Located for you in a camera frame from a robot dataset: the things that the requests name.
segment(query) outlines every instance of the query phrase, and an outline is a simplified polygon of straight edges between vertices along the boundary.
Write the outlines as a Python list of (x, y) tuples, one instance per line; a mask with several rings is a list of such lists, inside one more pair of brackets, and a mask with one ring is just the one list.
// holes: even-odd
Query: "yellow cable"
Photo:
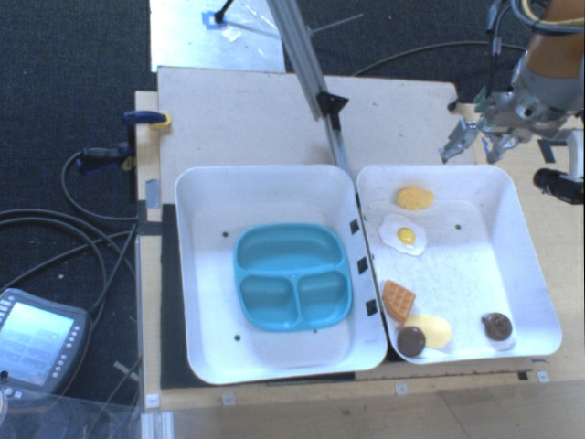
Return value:
[(535, 23), (540, 23), (542, 25), (549, 25), (549, 26), (571, 26), (571, 27), (582, 27), (585, 26), (585, 18), (574, 18), (574, 19), (565, 19), (562, 21), (545, 21), (541, 20), (534, 14), (532, 8), (530, 8), (530, 3), (528, 0), (522, 0), (522, 11), (524, 11), (526, 17)]

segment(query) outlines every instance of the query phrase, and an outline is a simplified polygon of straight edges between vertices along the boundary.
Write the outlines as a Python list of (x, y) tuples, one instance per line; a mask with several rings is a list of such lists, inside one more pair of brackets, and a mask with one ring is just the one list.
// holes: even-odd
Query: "orange toy cracker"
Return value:
[(384, 283), (382, 291), (384, 306), (388, 313), (402, 324), (410, 314), (415, 297), (414, 293), (391, 280)]

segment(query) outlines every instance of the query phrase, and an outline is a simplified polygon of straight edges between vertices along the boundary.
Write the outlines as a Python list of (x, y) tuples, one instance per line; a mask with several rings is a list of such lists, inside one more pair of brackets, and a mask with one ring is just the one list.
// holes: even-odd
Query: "toy fried egg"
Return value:
[(427, 233), (424, 228), (402, 215), (386, 215), (378, 233), (386, 245), (415, 257), (421, 255), (427, 247)]

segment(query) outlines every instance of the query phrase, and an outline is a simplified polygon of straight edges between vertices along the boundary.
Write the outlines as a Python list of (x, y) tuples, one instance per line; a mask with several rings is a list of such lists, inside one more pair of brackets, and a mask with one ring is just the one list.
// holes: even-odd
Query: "blue clamp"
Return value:
[(124, 114), (122, 122), (128, 127), (148, 123), (151, 129), (165, 129), (171, 126), (171, 116), (165, 112), (131, 111)]
[(75, 166), (82, 176), (96, 176), (107, 169), (122, 167), (134, 153), (127, 142), (110, 148), (85, 148), (81, 150)]

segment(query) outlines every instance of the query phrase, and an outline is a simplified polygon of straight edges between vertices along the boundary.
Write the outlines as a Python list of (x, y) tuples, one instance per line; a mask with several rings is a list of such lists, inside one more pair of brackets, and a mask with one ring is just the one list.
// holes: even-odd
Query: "brown round toy food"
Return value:
[(404, 356), (414, 357), (419, 355), (426, 342), (422, 330), (418, 327), (404, 327), (399, 331), (399, 352)]
[(512, 322), (504, 314), (492, 312), (483, 316), (482, 322), (484, 322), (485, 334), (492, 340), (502, 341), (512, 335)]

